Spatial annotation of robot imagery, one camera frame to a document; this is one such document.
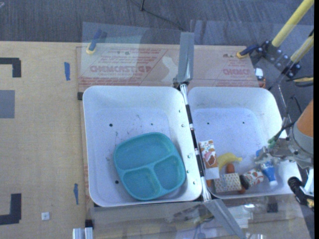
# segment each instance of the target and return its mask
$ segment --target teal plate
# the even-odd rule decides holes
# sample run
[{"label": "teal plate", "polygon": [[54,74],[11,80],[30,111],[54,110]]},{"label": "teal plate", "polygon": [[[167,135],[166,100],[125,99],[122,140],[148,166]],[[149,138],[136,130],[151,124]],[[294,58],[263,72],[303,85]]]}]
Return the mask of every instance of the teal plate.
[{"label": "teal plate", "polygon": [[146,133],[120,143],[113,158],[122,184],[138,200],[166,195],[179,188],[186,178],[176,147],[162,133]]}]

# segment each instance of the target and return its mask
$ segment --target gray floor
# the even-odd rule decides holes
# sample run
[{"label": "gray floor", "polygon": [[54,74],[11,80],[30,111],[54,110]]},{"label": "gray floor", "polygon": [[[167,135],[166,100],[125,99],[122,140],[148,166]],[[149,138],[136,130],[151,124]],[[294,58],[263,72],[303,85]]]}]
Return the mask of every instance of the gray floor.
[{"label": "gray floor", "polygon": [[[146,11],[141,11],[141,0],[0,0],[0,40],[81,42],[92,36],[88,26],[98,23],[108,28],[110,25],[135,27],[122,29],[128,35],[149,27],[162,29],[157,34],[154,30],[152,35],[144,34],[145,42],[178,44],[179,31],[183,30],[195,32],[196,44],[249,46],[274,38],[302,1],[145,0]],[[314,7],[283,42],[283,52],[292,55],[313,28]],[[176,32],[165,34],[163,29]],[[114,32],[123,34],[116,27]],[[301,59],[300,65],[302,69],[296,77],[313,75],[313,49]],[[256,66],[264,69],[268,87],[280,75],[278,69],[263,59]],[[312,86],[296,87],[286,80],[282,80],[281,87],[285,101],[291,104],[289,110],[294,121],[313,98],[314,90]],[[313,214],[305,209],[305,217],[314,234]]]}]

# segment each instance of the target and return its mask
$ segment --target black cable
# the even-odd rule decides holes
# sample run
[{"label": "black cable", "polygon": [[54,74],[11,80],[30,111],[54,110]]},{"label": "black cable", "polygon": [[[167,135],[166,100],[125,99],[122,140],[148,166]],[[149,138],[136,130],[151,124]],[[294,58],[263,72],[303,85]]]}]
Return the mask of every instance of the black cable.
[{"label": "black cable", "polygon": [[[136,2],[135,0],[131,0],[131,2],[132,2],[134,5],[136,5],[138,8],[141,7],[141,5],[140,5],[138,2]],[[176,22],[174,22],[174,21],[172,21],[172,20],[170,20],[170,19],[168,19],[168,18],[165,18],[165,17],[163,17],[163,16],[161,16],[161,15],[157,15],[157,14],[155,14],[154,12],[151,12],[151,11],[145,9],[145,6],[143,7],[143,11],[149,13],[150,15],[153,15],[153,16],[155,16],[155,17],[158,17],[158,18],[160,18],[160,19],[162,19],[162,20],[165,20],[165,21],[171,23],[172,25],[178,27],[179,30],[181,30],[181,31],[186,31],[186,29],[185,29],[184,27],[182,27],[180,24],[178,24],[178,23],[176,23]]]}]

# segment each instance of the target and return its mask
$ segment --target banana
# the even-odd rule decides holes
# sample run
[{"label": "banana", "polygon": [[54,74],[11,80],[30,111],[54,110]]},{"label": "banana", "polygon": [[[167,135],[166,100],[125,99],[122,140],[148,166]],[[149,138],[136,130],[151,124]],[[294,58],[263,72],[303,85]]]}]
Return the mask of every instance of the banana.
[{"label": "banana", "polygon": [[242,157],[236,157],[233,153],[227,152],[217,157],[219,171],[222,169],[223,166],[227,165],[228,163],[234,161],[242,161]]}]

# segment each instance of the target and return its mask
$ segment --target gray square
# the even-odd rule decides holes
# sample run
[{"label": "gray square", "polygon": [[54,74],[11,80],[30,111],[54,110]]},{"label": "gray square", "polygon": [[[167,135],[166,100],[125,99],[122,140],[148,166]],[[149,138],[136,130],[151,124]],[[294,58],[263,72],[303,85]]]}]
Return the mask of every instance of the gray square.
[{"label": "gray square", "polygon": [[0,90],[0,119],[14,118],[14,90]]}]

